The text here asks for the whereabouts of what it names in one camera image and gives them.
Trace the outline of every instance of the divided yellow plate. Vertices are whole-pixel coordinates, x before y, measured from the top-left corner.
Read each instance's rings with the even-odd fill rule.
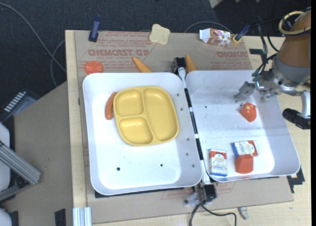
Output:
[[[120,136],[131,145],[161,144],[179,133],[174,104],[161,87],[121,90],[114,98],[113,111]]]

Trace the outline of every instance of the blue connector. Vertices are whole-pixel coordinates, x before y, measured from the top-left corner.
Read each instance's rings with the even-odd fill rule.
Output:
[[[89,35],[89,41],[90,42],[97,42],[98,40],[98,30],[99,30],[99,26],[101,23],[101,17],[100,16],[95,16],[94,17],[94,21],[93,21],[93,29],[90,32]]]
[[[234,37],[232,38],[232,42],[236,44],[239,43],[241,41],[242,36],[248,33],[249,28],[250,28],[250,25],[246,24],[239,34],[234,35]]]

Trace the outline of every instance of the table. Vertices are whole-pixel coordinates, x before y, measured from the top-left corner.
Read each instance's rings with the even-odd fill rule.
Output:
[[[67,55],[67,82],[69,99],[69,120],[70,120],[70,141],[71,141],[71,165],[73,181],[73,205],[75,208],[84,208],[87,206],[86,182],[84,174],[84,159],[81,136],[81,117],[78,104],[79,85],[76,61],[75,32],[67,30],[66,33],[66,55]],[[280,47],[284,38],[272,38],[277,47]],[[262,48],[260,37],[244,37],[244,43],[247,49]],[[251,65],[255,69],[260,65],[261,59],[248,53]],[[281,108],[287,107],[300,109],[300,98],[292,98],[287,95],[280,95],[279,101]],[[301,160],[305,182],[302,186],[295,187],[294,201],[260,205],[248,207],[249,218],[241,219],[237,209],[229,209],[224,212],[235,212],[238,217],[238,225],[311,225],[311,140],[310,131],[303,131],[293,124],[288,124],[290,133],[294,140],[298,155]],[[163,216],[147,219],[128,220],[112,223],[101,223],[96,225],[187,225],[190,214],[180,214],[172,216]],[[207,212],[197,213],[194,223],[196,225],[233,225],[233,217],[210,217]]]

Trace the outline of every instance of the black floor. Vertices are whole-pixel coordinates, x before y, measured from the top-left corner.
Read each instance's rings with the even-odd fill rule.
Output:
[[[248,23],[252,25],[248,35],[258,35],[255,25],[267,21],[265,34],[276,36],[281,16],[311,6],[311,0],[242,0],[239,3],[224,0],[215,9],[208,0],[0,0],[0,3],[0,105],[23,88],[39,96],[53,90],[55,84],[47,50],[53,54],[61,44],[55,57],[65,68],[62,43],[65,30],[91,30],[95,15],[102,18],[100,30],[150,30],[154,23],[159,23],[172,32],[184,32],[197,22],[213,21],[233,33]],[[30,23],[47,49],[21,16],[7,5]],[[188,32],[198,32],[205,26],[200,24]],[[52,73],[57,85],[66,80],[66,73],[55,64]]]

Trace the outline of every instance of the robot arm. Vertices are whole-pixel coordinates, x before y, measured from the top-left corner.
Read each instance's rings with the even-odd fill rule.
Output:
[[[299,14],[290,31],[283,29],[284,22],[291,16]],[[279,52],[267,59],[272,60],[272,68],[265,71],[260,66],[253,74],[253,82],[245,82],[234,95],[235,102],[248,98],[255,90],[261,93],[261,101],[271,96],[285,93],[300,96],[302,113],[285,109],[283,117],[302,129],[311,128],[311,93],[296,91],[296,87],[311,79],[311,10],[292,12],[286,15],[279,24],[279,30],[286,38]]]

